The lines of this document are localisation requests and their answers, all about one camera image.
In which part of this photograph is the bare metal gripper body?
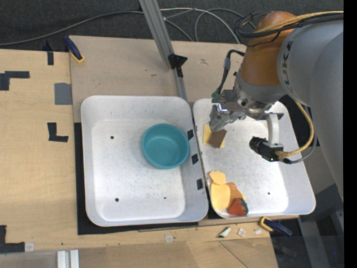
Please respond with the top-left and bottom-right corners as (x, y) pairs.
(219, 89), (276, 121)

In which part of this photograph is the brown square slice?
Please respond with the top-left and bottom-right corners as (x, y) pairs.
(209, 129), (228, 149)

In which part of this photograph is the yellow square cheese slice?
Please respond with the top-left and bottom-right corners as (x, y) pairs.
(202, 124), (226, 149)

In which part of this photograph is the small yellow round slice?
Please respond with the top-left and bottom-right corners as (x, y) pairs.
(209, 170), (226, 186)

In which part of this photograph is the teal bowl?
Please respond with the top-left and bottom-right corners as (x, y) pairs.
(141, 123), (191, 170)

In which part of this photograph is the white plastic tray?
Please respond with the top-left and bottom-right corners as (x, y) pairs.
(192, 98), (317, 220)
(80, 95), (210, 228)

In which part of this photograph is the orange yellow slice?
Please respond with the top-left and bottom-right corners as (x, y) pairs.
(225, 181), (247, 201)

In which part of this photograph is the large pale yellow slice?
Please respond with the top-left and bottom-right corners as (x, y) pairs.
(210, 182), (232, 210)

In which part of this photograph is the red strawberry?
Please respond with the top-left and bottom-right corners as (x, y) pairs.
(228, 197), (249, 216)

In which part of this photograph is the pale wood board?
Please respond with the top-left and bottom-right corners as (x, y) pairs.
(69, 35), (301, 235)

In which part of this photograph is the black cylinder on white bracket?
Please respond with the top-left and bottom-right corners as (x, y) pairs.
(249, 112), (285, 162)

